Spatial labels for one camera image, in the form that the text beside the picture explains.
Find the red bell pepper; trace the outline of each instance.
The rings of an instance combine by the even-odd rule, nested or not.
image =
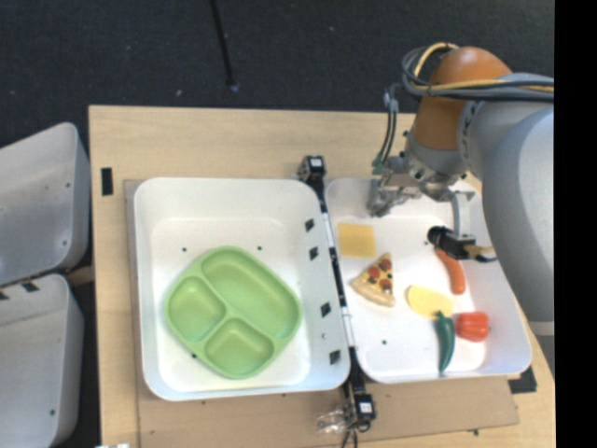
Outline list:
[[[489,335],[489,317],[484,312],[466,312],[456,318],[456,335],[471,342],[482,342]]]

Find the green plate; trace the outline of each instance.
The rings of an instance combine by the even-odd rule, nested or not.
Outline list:
[[[256,375],[280,355],[302,319],[294,291],[239,247],[213,249],[176,280],[165,304],[176,337],[233,379]]]

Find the toy pizza slice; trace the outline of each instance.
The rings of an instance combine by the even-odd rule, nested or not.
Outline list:
[[[355,280],[351,287],[369,301],[394,306],[394,284],[392,283],[392,259],[385,253],[369,265]]]

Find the wooden table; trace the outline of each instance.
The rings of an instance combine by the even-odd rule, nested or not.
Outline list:
[[[124,183],[156,176],[289,177],[306,155],[323,155],[327,177],[370,177],[383,113],[90,107],[90,162],[103,444],[323,446],[315,412],[340,391],[166,402],[135,363]],[[413,115],[400,115],[398,134]],[[404,144],[398,137],[394,152]],[[555,383],[536,339],[534,393],[511,396],[505,377],[370,384],[380,416],[359,442],[389,447],[555,446]]]

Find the dark floor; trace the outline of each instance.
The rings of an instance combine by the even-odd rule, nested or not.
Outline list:
[[[238,92],[208,0],[0,0],[0,147],[90,104],[383,111],[410,49],[475,45],[514,71],[554,76],[555,0],[217,0]],[[416,102],[398,94],[401,110]],[[63,447],[97,440],[93,291],[82,410]]]

